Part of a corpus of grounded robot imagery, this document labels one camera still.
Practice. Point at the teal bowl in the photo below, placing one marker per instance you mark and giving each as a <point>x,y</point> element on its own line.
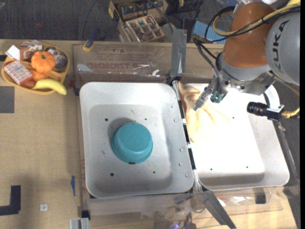
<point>132,142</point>

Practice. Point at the small red labelled can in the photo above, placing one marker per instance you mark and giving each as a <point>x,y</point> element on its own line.
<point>58,57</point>

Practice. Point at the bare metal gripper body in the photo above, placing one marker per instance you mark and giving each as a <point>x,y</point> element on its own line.
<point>232,85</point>

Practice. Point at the red and white packet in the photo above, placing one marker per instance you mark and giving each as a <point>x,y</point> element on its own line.
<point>17,71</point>

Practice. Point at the open cardboard box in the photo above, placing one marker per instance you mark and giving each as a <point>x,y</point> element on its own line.
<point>135,7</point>

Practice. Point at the yellow banana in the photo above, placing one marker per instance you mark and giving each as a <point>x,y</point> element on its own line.
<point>51,85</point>

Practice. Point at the orange toy pumpkin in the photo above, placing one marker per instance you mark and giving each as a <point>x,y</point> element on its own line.
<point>43,61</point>

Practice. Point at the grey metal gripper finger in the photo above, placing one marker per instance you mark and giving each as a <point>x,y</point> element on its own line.
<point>199,102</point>

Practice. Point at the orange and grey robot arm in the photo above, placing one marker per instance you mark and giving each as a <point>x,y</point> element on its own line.
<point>247,42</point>

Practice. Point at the black cylinder on white bracket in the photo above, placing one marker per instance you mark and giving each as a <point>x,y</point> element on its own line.
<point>258,109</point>

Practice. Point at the wooden noughts and crosses board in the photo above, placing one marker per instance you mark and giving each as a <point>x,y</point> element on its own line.
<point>144,28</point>

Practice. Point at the small white carton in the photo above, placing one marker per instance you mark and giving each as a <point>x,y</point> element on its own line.
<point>12,52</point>

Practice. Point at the white plastic tray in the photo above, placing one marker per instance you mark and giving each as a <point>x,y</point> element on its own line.
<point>133,99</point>
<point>238,156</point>

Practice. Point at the orange toy fruit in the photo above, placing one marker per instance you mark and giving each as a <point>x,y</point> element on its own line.
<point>39,75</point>

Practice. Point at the orange divided plate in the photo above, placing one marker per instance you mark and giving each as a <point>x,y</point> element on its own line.
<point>59,76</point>

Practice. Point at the yellow cloth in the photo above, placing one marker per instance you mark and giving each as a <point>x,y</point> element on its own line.
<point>202,125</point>

